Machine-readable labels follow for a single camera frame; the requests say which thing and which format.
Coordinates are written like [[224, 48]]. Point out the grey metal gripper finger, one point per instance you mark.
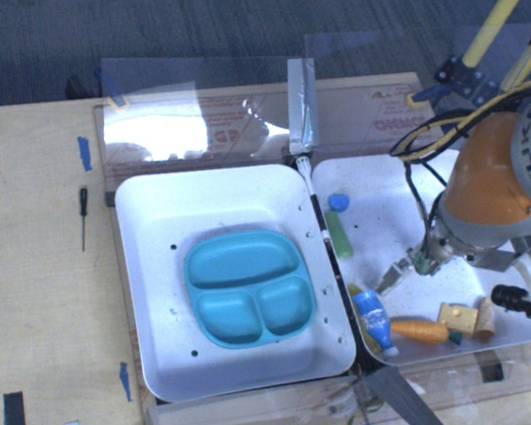
[[386, 286], [398, 269]]

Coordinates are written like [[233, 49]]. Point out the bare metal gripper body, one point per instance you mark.
[[440, 250]]

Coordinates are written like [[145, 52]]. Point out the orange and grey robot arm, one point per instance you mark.
[[484, 184]]

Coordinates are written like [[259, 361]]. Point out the blue bottle white cap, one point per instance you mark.
[[373, 318]]

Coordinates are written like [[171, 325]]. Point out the white plastic tray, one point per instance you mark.
[[159, 274], [389, 222]]

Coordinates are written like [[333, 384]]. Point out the orange carrot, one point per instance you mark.
[[419, 330]]

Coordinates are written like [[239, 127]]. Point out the green cylinder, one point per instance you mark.
[[340, 237]]

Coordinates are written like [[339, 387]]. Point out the thin black and white rod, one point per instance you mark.
[[329, 247]]

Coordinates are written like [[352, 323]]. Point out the yellow cheese block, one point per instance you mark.
[[458, 318]]

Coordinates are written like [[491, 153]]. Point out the tan ice cream cone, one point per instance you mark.
[[485, 320]]

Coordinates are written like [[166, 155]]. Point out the blue rounded lump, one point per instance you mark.
[[339, 202]]

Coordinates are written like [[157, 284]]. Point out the blue divided plate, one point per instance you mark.
[[242, 261]]

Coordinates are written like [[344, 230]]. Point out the brown cardboard board red print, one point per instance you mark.
[[359, 117]]

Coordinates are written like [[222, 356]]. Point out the black screwdriver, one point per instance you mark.
[[83, 202]]

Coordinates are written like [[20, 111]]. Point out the black cylinder on white bracket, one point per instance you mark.
[[515, 297]]

